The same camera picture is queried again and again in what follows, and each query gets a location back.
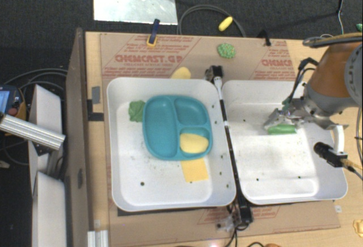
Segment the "multimeter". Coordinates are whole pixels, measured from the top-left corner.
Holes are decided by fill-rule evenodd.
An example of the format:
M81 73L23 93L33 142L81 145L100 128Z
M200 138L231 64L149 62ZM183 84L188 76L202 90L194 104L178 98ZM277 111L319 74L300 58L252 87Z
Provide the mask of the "multimeter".
M9 85L0 85L0 112L25 120L26 104L21 91Z

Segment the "device screen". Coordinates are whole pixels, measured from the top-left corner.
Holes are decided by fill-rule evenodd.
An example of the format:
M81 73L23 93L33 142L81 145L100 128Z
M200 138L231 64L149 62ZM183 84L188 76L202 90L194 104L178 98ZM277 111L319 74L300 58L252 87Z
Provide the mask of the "device screen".
M7 99L9 98L10 91L0 91L0 112L4 113L6 110Z

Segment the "cardboard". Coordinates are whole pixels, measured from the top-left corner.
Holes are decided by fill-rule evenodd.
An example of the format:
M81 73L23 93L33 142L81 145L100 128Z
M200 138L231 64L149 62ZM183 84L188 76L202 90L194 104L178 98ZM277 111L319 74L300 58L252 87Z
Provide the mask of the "cardboard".
M159 36L159 44L146 47L147 35L128 33L86 33L87 93L92 89L104 94L107 83L118 76L169 78L179 67L187 67L192 78L202 78L211 65L225 69L223 81L230 79L294 80L295 73L286 41L272 41L266 47L262 39L225 37ZM223 59L216 51L223 42L235 46L234 59ZM93 111L104 112L105 96L93 105ZM198 210L175 210L119 216L111 197L111 169L107 153L108 135L102 122L89 122L91 195L97 228L110 231L111 246L145 246L208 239L228 239L231 234L217 230L218 222L228 215L226 207ZM107 181L108 196L105 191ZM331 201L297 203L281 206L254 207L255 221L239 236L339 228Z

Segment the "green object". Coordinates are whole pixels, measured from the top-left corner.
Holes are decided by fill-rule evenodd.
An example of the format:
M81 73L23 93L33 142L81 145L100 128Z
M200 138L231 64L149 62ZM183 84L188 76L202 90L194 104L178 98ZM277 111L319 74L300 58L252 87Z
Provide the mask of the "green object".
M296 128L295 125L292 124L278 124L271 126L267 132L270 135L294 134L296 133Z
M130 102L129 115L130 121L142 122L142 112L145 102L142 100Z
M236 55L236 50L231 44L221 44L217 50L222 58L232 59Z

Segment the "wooden table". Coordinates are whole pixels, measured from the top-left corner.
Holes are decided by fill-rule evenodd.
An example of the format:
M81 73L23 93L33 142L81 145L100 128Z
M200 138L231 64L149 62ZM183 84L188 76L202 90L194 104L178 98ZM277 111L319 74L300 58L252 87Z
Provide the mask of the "wooden table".
M310 49L302 46L301 41L287 40L289 53L293 66L297 69L300 60L312 57L320 60L325 48ZM101 83L101 60L100 60L100 38L99 33L86 33L86 71L87 71L87 95L92 95L92 87ZM103 112L102 100L100 104L94 105L94 112ZM352 161L359 162L355 137L355 123L357 108L347 109L342 115L333 117L333 121L341 124L349 124L345 130L345 151ZM90 121L89 127L89 150L90 150L90 176L91 200L93 218L97 218L95 229L108 229L108 197L107 197L107 169L105 160L105 136L104 122ZM348 182L348 192L343 199L337 200L335 205L340 206L339 220L341 228L320 231L308 231L297 233L282 233L264 236L240 237L238 246L247 246L254 241L262 244L275 243L280 246L361 246L363 239L354 231L353 221L363 219L363 189L362 181L353 173L345 171ZM155 246L224 246L228 239L185 242L182 244L166 244Z

